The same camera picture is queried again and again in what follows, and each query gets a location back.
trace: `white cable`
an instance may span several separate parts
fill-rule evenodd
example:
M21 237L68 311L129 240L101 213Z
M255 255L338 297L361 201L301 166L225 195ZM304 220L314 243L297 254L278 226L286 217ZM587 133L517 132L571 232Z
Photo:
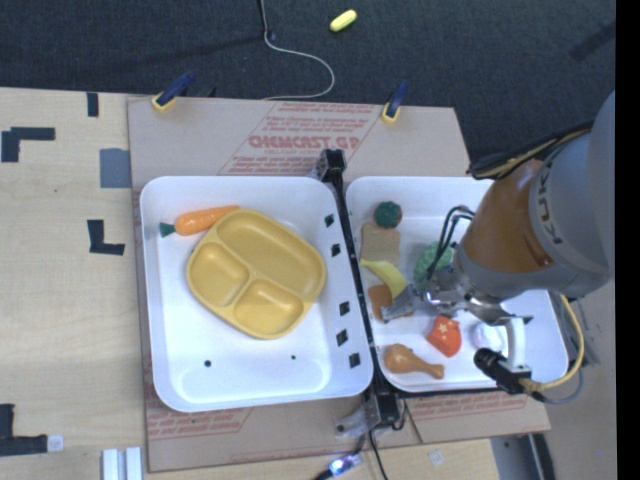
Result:
M319 98L320 96L324 96L325 94L328 94L332 89L333 86L335 84L336 81L336 77L333 73L333 69L331 69L331 66L329 66L329 64L327 64L324 60L322 60L320 57L316 57L315 55L311 55L309 53L303 53L303 52L297 52L294 50L286 50L284 48L279 48L275 45L273 45L270 41L269 38L267 37L269 34L269 26L267 25L267 15L265 13L265 9L264 9L264 0L260 0L260 10L262 11L262 24L264 27L264 34L263 34L263 38L264 38L264 42L265 44L271 48L274 51L277 52L281 52L281 53L289 53L291 55L299 55L300 57L306 57L308 59L311 60L315 60L316 62L319 62L320 64L322 64L325 68L327 68L327 71L329 71L329 74L331 75L331 83L329 84L329 87L327 87L324 91L319 92L317 94L309 94L309 95L298 95L298 96L271 96L269 98L264 98L265 100L277 100L277 99L310 99L310 98Z

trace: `robotic arm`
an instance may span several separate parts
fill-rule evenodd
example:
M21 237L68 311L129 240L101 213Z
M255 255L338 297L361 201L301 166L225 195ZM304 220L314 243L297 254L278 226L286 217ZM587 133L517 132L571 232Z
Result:
M615 92L591 129L497 177L451 266L434 270L424 285L421 296L432 306L464 307L507 326L509 359L488 349L474 358L505 391L530 392L537 384L517 352L523 319L504 312L501 302L546 289L568 306L566 297L582 297L615 278L614 154Z

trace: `black tape mark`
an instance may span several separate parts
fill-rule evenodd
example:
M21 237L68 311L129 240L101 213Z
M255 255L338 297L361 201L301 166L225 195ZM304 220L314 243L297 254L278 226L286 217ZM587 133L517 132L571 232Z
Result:
M100 150L100 188L131 188L129 151Z
M87 93L87 115L89 117L98 117L100 113L100 106L98 105L98 93Z
M11 127L2 132L0 162L17 162L20 155L21 140L55 140L55 128Z
M590 35L589 37L587 37L587 39L571 48L569 55L571 55L571 58L576 62L582 62L598 48L601 48L612 39L615 39L615 37L616 22L613 21L612 23L609 23L605 27L601 28L595 34Z
M46 435L36 437L13 435L14 407L13 404L0 405L0 457L46 453L49 440Z
M124 254L125 244L104 243L103 220L88 220L87 226L89 227L89 240L91 241L89 252L95 252L99 254L115 254L118 256L122 256Z

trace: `blue clamp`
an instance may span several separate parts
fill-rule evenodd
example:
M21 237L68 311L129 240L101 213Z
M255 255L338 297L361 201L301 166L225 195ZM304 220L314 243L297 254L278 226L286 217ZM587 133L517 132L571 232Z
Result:
M180 75L173 82L171 82L164 91L155 96L151 100L153 108L159 112L164 112L176 102L176 96L184 96L187 89L191 87L196 80L196 75L191 71Z
M400 103L402 103L402 99L407 92L408 86L408 82L403 80L400 82L400 85L398 85L396 90L391 93L391 96L389 96L389 99L382 108L382 114L380 115L385 123L394 123L396 119L398 119L398 115L400 114Z

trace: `yellow plate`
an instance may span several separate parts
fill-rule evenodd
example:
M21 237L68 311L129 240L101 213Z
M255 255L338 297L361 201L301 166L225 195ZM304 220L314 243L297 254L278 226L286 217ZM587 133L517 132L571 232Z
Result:
M300 323L326 281L320 253L256 210L221 218L187 264L191 293L209 310L256 338L279 338Z

